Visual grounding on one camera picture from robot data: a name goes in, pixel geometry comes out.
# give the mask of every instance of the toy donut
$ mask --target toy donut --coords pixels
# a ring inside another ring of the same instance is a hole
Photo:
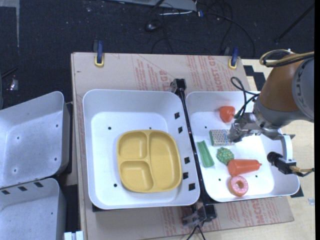
[[[231,194],[242,197],[245,193],[247,193],[249,186],[247,180],[244,177],[238,175],[232,177],[228,181],[228,188]]]

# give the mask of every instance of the yellow divided plate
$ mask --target yellow divided plate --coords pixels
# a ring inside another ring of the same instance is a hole
[[[160,130],[134,130],[117,142],[117,162],[122,184],[140,193],[164,192],[182,180],[177,144]]]

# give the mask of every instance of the toy tomato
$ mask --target toy tomato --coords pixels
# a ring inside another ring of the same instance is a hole
[[[231,122],[235,114],[236,109],[233,106],[222,106],[220,108],[220,118],[225,123]]]

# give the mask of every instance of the white plastic tray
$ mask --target white plastic tray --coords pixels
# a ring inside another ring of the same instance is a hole
[[[232,151],[235,159],[256,159],[262,164],[258,171],[242,175],[249,185],[249,190],[244,196],[234,196],[228,190],[228,180],[231,176],[227,166],[217,159],[220,146],[212,146],[209,130],[229,130],[233,121],[224,123],[220,118],[219,108],[233,106],[237,112],[243,104],[242,91],[191,92],[186,97],[194,141],[204,140],[214,161],[214,166],[205,168],[199,156],[201,174],[208,195],[217,202],[230,202],[295,194],[300,187],[298,177],[281,173],[267,161],[267,155],[271,151],[282,154],[281,141],[270,140],[264,135],[244,137],[234,145],[224,146]],[[254,103],[250,102],[246,112],[252,112],[253,105]]]
[[[61,173],[70,115],[59,91],[0,110],[0,189]]]
[[[66,200],[53,178],[0,190],[0,238],[61,240]]]
[[[104,210],[187,206],[198,200],[197,169],[177,95],[167,91],[91,90],[83,97],[83,115],[89,197],[95,206]],[[122,186],[118,138],[128,131],[149,129],[170,134],[177,144],[185,179],[173,190],[137,193]]]

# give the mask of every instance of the green broccoli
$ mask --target green broccoli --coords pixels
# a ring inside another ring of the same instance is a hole
[[[235,155],[229,149],[220,147],[216,154],[216,158],[227,166],[229,161],[235,158]]]

